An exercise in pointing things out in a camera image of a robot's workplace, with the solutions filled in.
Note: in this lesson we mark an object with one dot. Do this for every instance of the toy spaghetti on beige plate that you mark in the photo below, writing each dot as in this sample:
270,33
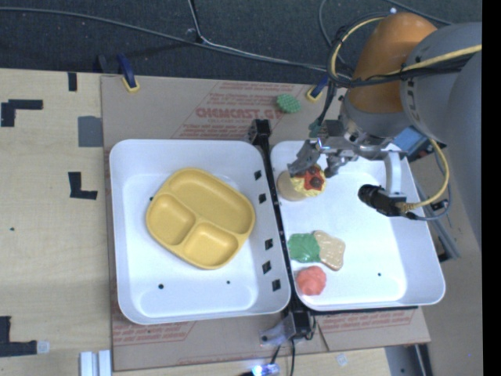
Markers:
291,190

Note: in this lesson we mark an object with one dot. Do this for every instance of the yellow divided plate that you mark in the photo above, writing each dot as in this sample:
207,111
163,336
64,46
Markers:
199,218

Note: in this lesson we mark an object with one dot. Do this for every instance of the brown cardboard board red print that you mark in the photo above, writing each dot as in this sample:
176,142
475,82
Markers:
164,112

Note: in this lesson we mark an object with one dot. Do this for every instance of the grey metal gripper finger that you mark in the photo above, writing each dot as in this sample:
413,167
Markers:
303,163
336,165

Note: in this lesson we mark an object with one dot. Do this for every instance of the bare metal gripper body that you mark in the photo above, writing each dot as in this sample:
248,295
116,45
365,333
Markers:
346,141

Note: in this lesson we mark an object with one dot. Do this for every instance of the black cylinder on white bracket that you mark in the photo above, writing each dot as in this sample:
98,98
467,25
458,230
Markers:
377,198

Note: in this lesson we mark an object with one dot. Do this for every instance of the beige toy bread slice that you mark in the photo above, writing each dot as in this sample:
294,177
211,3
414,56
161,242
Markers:
332,251

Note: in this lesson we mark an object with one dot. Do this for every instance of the green round toy biscuit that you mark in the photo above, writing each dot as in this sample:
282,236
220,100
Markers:
289,103

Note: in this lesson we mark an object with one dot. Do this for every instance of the orange-pink toy food lump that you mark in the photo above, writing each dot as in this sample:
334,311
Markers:
311,280

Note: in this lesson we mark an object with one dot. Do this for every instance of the thin black rod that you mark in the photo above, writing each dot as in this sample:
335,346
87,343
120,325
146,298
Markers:
278,210

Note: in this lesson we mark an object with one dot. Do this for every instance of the green toy lettuce leaf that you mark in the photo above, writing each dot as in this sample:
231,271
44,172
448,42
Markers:
302,247

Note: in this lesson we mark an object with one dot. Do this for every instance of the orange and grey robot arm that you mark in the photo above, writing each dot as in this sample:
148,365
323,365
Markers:
434,92

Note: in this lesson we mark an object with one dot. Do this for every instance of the white plastic tray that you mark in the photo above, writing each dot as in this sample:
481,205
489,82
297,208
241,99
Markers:
137,249
372,249

